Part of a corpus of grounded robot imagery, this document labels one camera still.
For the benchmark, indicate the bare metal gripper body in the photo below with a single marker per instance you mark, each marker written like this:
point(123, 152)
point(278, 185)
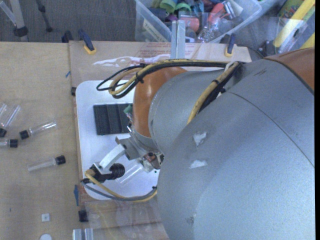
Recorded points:
point(135, 150)

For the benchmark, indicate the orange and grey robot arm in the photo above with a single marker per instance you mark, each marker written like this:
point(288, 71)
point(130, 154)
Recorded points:
point(237, 146)

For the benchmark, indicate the clear plastic bottle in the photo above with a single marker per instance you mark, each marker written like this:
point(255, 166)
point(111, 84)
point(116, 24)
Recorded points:
point(131, 172)
point(12, 116)
point(46, 162)
point(40, 128)
point(11, 143)

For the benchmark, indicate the black ribbed block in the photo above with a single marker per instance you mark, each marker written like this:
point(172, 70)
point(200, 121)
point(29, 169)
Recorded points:
point(110, 120)

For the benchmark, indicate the white plastic tray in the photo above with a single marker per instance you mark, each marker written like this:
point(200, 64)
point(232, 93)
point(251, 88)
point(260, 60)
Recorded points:
point(87, 141)

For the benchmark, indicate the clear plastic storage bin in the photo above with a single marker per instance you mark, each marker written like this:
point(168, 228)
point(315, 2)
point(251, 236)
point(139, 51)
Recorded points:
point(150, 14)

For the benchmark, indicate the black cylinder on white bracket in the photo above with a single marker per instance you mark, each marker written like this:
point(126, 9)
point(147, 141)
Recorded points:
point(106, 172)

